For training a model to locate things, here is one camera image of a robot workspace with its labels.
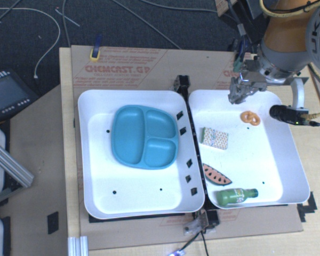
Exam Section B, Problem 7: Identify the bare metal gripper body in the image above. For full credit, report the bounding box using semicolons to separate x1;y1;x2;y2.
239;59;291;92

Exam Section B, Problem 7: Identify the orange pretzel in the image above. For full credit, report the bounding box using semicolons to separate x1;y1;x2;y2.
240;110;261;126

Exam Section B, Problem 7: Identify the patterned small carton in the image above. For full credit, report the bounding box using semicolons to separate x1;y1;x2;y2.
199;127;229;151

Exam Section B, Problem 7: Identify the white plastic tray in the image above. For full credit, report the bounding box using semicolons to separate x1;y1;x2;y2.
188;89;311;210
77;89;205;220

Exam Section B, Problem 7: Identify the thin black rod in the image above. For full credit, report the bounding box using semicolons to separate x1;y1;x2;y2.
181;85;209;218

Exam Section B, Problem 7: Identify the watermelon slice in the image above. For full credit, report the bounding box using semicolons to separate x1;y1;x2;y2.
202;163;233;186

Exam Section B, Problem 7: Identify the brown cardboard board red print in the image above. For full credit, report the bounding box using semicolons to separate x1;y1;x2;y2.
70;45;304;251

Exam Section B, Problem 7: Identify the blue divided plate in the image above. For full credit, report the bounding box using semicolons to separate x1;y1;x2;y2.
111;105;180;170

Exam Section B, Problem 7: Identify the green bottle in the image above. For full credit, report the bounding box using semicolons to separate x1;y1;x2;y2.
216;188;259;205

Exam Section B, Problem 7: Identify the black cylinder on white bracket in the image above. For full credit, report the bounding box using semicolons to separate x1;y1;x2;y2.
269;76;309;126

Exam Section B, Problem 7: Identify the black block with wires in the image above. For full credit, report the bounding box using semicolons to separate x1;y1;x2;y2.
183;209;220;236
173;75;190;93

